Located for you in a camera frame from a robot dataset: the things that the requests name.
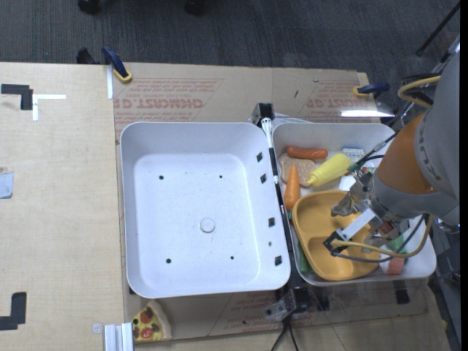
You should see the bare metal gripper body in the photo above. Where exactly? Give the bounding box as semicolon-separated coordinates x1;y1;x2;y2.
349;173;411;241

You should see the white packet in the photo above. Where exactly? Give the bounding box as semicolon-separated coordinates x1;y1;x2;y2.
338;175;358;192

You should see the yellow divided plate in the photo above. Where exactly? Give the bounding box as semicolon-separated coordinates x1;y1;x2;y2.
291;189;382;282

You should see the pink cube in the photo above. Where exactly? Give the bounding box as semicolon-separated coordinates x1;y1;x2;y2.
386;257;407;276

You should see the yellow squeeze bottle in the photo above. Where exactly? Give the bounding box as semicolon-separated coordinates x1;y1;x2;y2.
306;152;353;188

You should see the blue and white carton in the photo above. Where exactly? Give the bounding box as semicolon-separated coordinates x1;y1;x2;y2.
340;146;366;162

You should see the tan bread slice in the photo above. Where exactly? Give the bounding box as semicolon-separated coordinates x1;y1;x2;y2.
278;153;317;188

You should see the orange carrot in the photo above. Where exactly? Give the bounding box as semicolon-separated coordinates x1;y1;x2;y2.
283;163;301;212

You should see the orange sausage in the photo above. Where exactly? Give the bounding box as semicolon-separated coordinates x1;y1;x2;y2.
285;145;329;161

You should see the green vegetable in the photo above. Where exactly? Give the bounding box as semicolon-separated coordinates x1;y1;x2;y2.
296;241;312;274

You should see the white plastic tray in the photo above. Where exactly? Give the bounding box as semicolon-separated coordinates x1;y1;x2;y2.
271;122;438;287
119;121;293;300

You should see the brown cardboard board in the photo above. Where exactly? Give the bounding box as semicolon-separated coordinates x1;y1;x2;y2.
112;62;429;339

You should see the yellow pizza slice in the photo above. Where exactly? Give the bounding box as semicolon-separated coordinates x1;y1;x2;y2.
130;299;173;343

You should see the black block with thin wires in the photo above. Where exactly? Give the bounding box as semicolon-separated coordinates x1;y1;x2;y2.
251;102;275;126
264;286;312;322

